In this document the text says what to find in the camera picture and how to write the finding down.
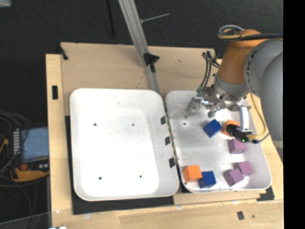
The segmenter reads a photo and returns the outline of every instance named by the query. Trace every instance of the blue cube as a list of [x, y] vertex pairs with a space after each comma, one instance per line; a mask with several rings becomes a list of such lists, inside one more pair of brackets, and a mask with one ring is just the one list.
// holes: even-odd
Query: blue cube
[[221, 129], [222, 129], [222, 126], [216, 119], [210, 121], [203, 128], [203, 130], [208, 134], [209, 137], [212, 137], [216, 132], [220, 131]]
[[198, 181], [200, 188], [212, 187], [216, 184], [216, 179], [213, 171], [201, 172], [202, 178]]

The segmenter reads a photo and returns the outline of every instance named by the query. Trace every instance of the cube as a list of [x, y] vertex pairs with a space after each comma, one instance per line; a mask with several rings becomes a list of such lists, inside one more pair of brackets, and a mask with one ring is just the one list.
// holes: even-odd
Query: cube
[[239, 162], [234, 167], [239, 168], [244, 176], [248, 176], [253, 173], [253, 168], [249, 161]]
[[224, 178], [225, 178], [226, 182], [228, 183], [228, 185], [231, 187], [231, 186], [235, 185], [236, 183], [242, 181], [244, 179], [244, 176], [239, 168], [235, 168], [234, 170], [227, 172], [224, 175]]
[[201, 172], [202, 178], [198, 181], [200, 188], [212, 187], [216, 184], [216, 179], [213, 171]]
[[194, 182], [202, 178], [201, 170], [199, 165], [187, 166], [183, 170], [185, 182]]
[[219, 122], [216, 119], [210, 121], [203, 128], [203, 130], [208, 134], [209, 137], [212, 137], [216, 132], [220, 131], [221, 129], [222, 126], [219, 124]]
[[230, 154], [241, 154], [246, 150], [245, 143], [238, 141], [236, 138], [229, 140], [228, 145]]
[[231, 124], [240, 126], [240, 124], [234, 120], [227, 120], [227, 122], [222, 127], [222, 130], [221, 130], [222, 134], [230, 136], [230, 134], [227, 132], [226, 128], [228, 125], [231, 125]]

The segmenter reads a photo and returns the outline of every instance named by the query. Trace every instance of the empty white tray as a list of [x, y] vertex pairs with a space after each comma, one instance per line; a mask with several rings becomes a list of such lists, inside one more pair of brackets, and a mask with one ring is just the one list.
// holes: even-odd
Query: empty white tray
[[74, 189], [87, 201], [173, 195], [179, 178], [164, 103], [151, 90], [78, 89], [70, 97]]
[[[266, 189], [271, 185], [272, 177], [261, 144], [246, 144], [242, 154], [230, 154], [228, 140], [232, 139], [220, 131], [209, 137], [203, 130], [205, 125], [216, 119], [221, 126], [228, 119], [240, 122], [239, 112], [227, 109], [216, 112], [215, 117], [208, 117], [208, 110], [201, 106], [193, 115], [184, 117], [191, 98], [196, 97], [195, 91], [173, 91], [167, 94], [165, 102], [171, 127], [174, 147], [178, 158], [179, 170], [184, 186], [193, 193]], [[247, 101], [242, 100], [240, 105], [247, 106]], [[257, 134], [251, 113], [249, 113], [250, 129]], [[229, 187], [224, 179], [224, 172], [232, 170], [234, 163], [249, 161], [254, 172], [245, 176], [244, 180]], [[216, 184], [209, 188], [200, 188], [198, 182], [186, 183], [183, 170], [189, 165], [199, 165], [201, 171], [213, 171]]]

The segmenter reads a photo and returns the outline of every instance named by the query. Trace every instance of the orange cube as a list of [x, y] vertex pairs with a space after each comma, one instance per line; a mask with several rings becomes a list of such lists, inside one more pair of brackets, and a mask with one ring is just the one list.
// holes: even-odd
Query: orange cube
[[187, 166], [183, 170], [185, 182], [199, 181], [202, 178], [202, 173], [199, 165]]
[[234, 120], [227, 120], [227, 122], [223, 125], [223, 128], [221, 130], [221, 132], [223, 134], [230, 136], [230, 134], [226, 131], [227, 126], [230, 125], [230, 124], [240, 126], [240, 124], [238, 122], [234, 121]]

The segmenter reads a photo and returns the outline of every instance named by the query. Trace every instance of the wooden table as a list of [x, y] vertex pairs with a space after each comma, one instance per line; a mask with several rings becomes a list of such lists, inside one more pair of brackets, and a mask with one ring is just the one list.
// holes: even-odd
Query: wooden table
[[[262, 146], [273, 177], [274, 199], [260, 201], [261, 197], [268, 197], [270, 189], [203, 194], [186, 194], [179, 189], [173, 196], [173, 206], [73, 215], [64, 120], [70, 113], [70, 94], [81, 87], [149, 89], [149, 82], [132, 45], [62, 42], [61, 47], [68, 60], [59, 54], [46, 55], [52, 226], [68, 229], [284, 228], [283, 164], [270, 137]], [[204, 48], [151, 46], [149, 50], [160, 56], [155, 66], [163, 98], [172, 90], [196, 90], [205, 69], [202, 52], [209, 50], [215, 54], [213, 49]], [[254, 100], [261, 111], [259, 99]], [[251, 114], [260, 132], [263, 126], [254, 108]], [[239, 219], [238, 212], [242, 212], [244, 219]]]

